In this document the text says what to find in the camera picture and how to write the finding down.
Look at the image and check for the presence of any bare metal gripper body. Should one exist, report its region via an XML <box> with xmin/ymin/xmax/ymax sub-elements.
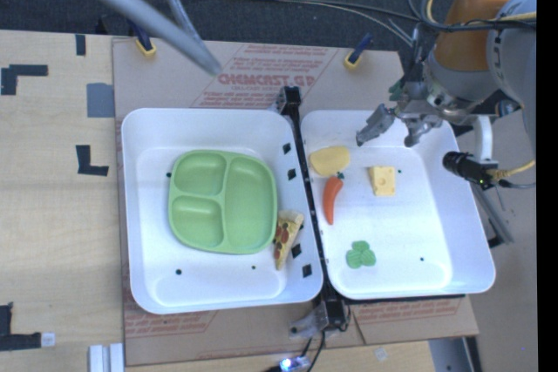
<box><xmin>392</xmin><ymin>78</ymin><xmax>479</xmax><ymax>128</ymax></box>

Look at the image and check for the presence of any yellow cheese wedge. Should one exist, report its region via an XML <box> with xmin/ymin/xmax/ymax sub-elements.
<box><xmin>367</xmin><ymin>165</ymin><xmax>397</xmax><ymax>198</ymax></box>

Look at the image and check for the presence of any yellow potato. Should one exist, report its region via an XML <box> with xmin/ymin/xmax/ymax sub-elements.
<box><xmin>309</xmin><ymin>145</ymin><xmax>351</xmax><ymax>178</ymax></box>

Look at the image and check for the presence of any orange carrot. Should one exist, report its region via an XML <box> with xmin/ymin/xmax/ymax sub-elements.
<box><xmin>323</xmin><ymin>172</ymin><xmax>345</xmax><ymax>227</ymax></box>

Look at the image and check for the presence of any thin black rod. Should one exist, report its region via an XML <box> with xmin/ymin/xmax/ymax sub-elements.
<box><xmin>292</xmin><ymin>111</ymin><xmax>335</xmax><ymax>301</ymax></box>

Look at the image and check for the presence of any white plastic tray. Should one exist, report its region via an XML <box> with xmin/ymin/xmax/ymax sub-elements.
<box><xmin>120</xmin><ymin>107</ymin><xmax>324</xmax><ymax>315</ymax></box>
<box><xmin>300</xmin><ymin>109</ymin><xmax>497</xmax><ymax>301</ymax></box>

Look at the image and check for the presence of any green leaf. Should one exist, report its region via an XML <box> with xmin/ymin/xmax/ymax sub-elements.
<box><xmin>345</xmin><ymin>240</ymin><xmax>378</xmax><ymax>270</ymax></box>

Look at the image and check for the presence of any pizza slice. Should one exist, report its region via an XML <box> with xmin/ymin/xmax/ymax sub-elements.
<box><xmin>272</xmin><ymin>209</ymin><xmax>305</xmax><ymax>272</ymax></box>

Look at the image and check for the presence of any green divided plate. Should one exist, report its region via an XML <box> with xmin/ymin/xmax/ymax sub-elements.
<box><xmin>167</xmin><ymin>149</ymin><xmax>279</xmax><ymax>255</ymax></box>

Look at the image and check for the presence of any brown cardboard board red print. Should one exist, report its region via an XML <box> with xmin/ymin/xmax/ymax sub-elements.
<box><xmin>111</xmin><ymin>37</ymin><xmax>480</xmax><ymax>367</ymax></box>

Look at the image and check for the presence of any black cylinder on white bracket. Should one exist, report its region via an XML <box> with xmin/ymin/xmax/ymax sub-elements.
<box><xmin>442</xmin><ymin>116</ymin><xmax>500</xmax><ymax>190</ymax></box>

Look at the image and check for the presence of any black block with thin wires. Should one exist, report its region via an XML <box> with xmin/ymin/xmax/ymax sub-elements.
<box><xmin>276</xmin><ymin>85</ymin><xmax>303</xmax><ymax>117</ymax></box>
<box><xmin>289</xmin><ymin>298</ymin><xmax>351</xmax><ymax>340</ymax></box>

